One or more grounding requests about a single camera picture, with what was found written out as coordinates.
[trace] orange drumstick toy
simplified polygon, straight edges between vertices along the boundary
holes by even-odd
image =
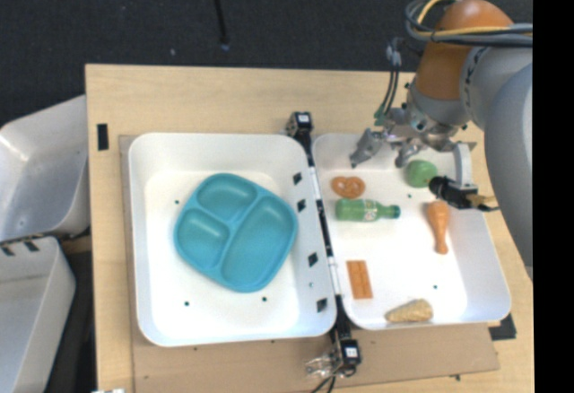
[[[434,231],[437,252],[439,254],[447,254],[446,233],[448,218],[450,217],[447,202],[437,200],[436,202],[430,203],[427,207],[427,216],[429,217],[430,226]]]

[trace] green bottle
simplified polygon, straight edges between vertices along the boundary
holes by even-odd
[[[340,198],[335,204],[335,216],[339,221],[369,223],[380,218],[396,219],[401,215],[397,205],[384,206],[376,200],[350,200]]]

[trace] green round toy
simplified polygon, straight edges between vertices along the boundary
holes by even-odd
[[[412,188],[427,188],[439,171],[426,160],[413,160],[406,166],[406,180]]]

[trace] brown pretzel toy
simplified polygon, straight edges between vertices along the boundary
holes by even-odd
[[[365,183],[361,178],[351,176],[338,176],[331,180],[331,188],[333,191],[343,198],[357,198],[365,191]]]

